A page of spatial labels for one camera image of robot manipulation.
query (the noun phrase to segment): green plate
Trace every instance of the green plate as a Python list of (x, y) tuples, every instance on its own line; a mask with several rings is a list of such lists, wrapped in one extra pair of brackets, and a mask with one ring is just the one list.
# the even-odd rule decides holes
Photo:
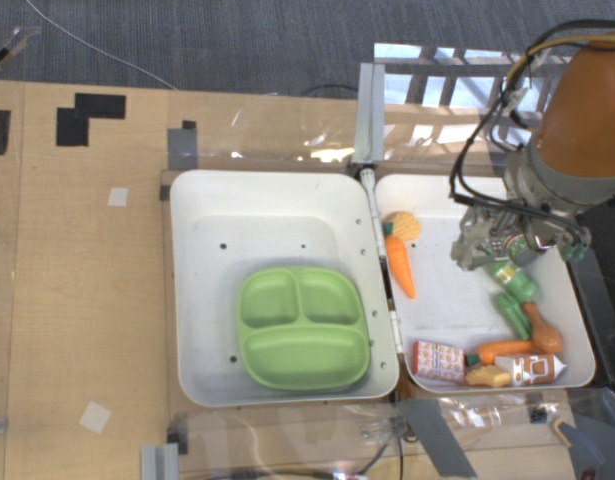
[(369, 337), (353, 283), (335, 270), (260, 270), (241, 285), (238, 339), (245, 369), (272, 389), (347, 386), (369, 366)]

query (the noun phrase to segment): white tape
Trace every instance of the white tape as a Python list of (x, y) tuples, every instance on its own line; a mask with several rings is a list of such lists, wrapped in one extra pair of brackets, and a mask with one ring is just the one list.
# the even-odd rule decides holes
[(111, 411), (109, 409), (105, 409), (102, 405), (99, 405), (96, 402), (89, 402), (85, 412), (80, 418), (79, 423), (92, 432), (101, 434), (105, 429), (105, 425), (107, 425), (107, 421), (110, 416)]
[(127, 195), (129, 194), (128, 188), (114, 187), (109, 192), (108, 206), (127, 206)]

